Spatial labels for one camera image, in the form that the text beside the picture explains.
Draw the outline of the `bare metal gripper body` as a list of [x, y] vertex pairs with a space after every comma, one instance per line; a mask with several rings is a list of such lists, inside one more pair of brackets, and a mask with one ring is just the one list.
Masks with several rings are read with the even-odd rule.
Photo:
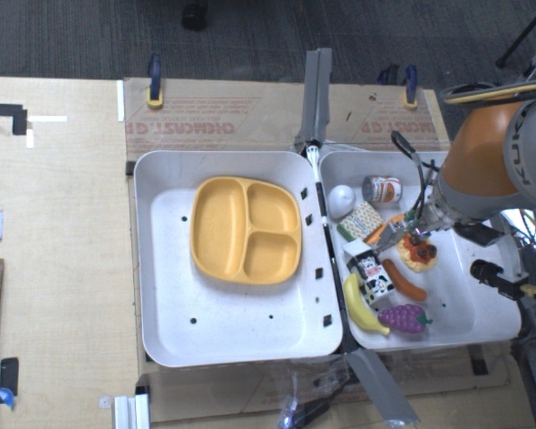
[[447, 231], [455, 219], [436, 203], [427, 203], [410, 209], [404, 216], [405, 229], [412, 236], [426, 239], [434, 232]]

